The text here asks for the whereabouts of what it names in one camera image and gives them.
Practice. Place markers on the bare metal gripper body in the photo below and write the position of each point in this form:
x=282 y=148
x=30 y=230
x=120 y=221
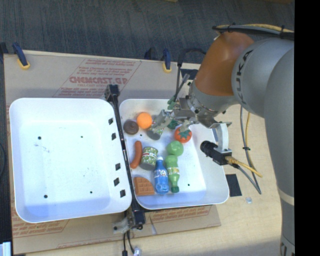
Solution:
x=186 y=111

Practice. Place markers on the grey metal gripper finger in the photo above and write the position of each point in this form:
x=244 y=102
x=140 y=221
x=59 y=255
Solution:
x=185 y=125
x=161 y=120

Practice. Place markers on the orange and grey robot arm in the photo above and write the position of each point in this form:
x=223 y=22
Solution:
x=262 y=75

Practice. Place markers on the red tomato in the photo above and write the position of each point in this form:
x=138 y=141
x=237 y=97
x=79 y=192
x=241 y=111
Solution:
x=183 y=136

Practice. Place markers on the dark green toy vegetable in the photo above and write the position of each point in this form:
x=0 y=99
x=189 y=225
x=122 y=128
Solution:
x=173 y=124

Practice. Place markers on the green and white printed can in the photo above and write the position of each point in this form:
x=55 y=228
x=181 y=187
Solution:
x=155 y=134

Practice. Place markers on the orange ball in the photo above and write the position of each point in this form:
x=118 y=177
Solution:
x=144 y=120

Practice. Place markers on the green bell pepper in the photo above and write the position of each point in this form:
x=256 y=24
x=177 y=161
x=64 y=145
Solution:
x=175 y=148

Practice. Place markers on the brown doughnut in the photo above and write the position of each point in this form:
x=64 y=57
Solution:
x=130 y=127

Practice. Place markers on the green patterned can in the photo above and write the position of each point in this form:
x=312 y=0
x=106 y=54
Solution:
x=149 y=158

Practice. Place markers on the orange-brown sausage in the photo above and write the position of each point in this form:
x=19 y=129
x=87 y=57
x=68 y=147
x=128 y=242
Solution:
x=137 y=155

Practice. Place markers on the green plastic bottle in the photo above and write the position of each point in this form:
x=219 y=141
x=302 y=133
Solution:
x=173 y=172

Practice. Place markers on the white plastic tray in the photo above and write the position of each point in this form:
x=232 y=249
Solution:
x=67 y=162
x=200 y=180

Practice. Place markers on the blue plastic bottle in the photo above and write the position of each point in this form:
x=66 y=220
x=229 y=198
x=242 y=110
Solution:
x=161 y=177

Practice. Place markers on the brown waffle biscuit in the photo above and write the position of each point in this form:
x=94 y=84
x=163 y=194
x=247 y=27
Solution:
x=143 y=187

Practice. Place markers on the brown cardboard board red print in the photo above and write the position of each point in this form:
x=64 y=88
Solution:
x=62 y=75

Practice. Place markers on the black cylinder on white bracket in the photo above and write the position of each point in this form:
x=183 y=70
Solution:
x=212 y=151

